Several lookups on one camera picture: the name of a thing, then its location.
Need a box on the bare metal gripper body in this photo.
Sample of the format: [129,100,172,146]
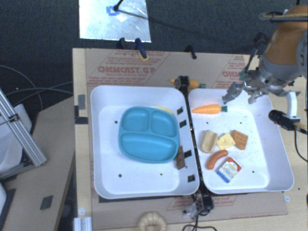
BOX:
[243,68,289,96]

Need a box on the orange toy carrot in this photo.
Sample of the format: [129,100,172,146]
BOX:
[170,78,206,90]
[192,104,228,115]

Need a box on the brown waffle biscuit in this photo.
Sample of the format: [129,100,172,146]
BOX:
[231,129,249,151]

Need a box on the yellow cheese slice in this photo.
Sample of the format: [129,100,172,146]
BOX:
[216,132,236,151]

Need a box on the beige hot dog bun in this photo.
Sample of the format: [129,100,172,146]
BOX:
[200,129,218,154]

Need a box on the thin black rod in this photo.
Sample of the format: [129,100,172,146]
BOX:
[182,85,209,197]

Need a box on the white plastic tray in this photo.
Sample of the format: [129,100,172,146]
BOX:
[90,85,200,200]
[188,88,295,195]

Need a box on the orange toy sausage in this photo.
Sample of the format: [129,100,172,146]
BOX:
[206,149,229,170]

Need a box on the white red blue carton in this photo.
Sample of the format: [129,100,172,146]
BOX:
[216,156,243,183]

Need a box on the blue divided plate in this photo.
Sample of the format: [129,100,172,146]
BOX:
[118,106,180,164]

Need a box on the brown cardboard board red print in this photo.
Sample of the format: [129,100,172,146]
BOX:
[85,48,289,231]

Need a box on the beige toy doughnut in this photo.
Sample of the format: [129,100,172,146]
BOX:
[137,211,167,231]

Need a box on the black cylinder on white bracket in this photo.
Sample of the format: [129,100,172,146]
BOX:
[268,91,301,131]

